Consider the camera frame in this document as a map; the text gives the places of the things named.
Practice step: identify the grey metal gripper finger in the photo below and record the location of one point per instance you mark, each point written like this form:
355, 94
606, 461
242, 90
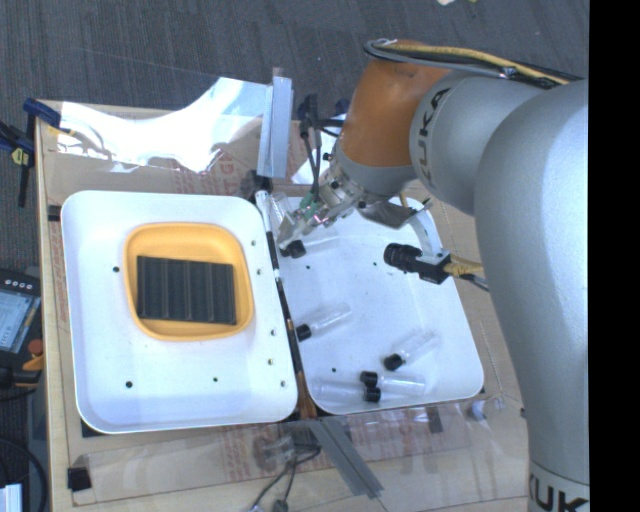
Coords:
311, 230
287, 229

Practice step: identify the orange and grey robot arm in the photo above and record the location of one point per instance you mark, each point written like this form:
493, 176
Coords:
520, 210

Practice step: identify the brown cardboard board red print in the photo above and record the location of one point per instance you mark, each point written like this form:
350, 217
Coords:
150, 465

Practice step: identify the yellow rectangular bowl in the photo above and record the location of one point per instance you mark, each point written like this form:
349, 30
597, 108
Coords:
190, 240

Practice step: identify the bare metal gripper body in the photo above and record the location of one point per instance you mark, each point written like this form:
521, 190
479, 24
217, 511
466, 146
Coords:
336, 192

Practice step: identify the black cylinder on white bracket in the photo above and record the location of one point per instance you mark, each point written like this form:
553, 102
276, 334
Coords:
410, 258

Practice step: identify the white plastic tray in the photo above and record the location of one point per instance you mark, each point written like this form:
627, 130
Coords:
100, 350
365, 300

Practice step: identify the black ribbed rack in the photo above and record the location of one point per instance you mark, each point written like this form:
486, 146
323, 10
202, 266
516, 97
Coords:
185, 290

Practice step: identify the thin black and white rod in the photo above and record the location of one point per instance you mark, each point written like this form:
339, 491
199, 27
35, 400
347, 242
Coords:
282, 295

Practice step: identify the clear plastic bottle black cap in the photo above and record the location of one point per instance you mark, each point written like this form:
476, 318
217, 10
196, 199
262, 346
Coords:
303, 332
372, 395
393, 362
296, 249
368, 377

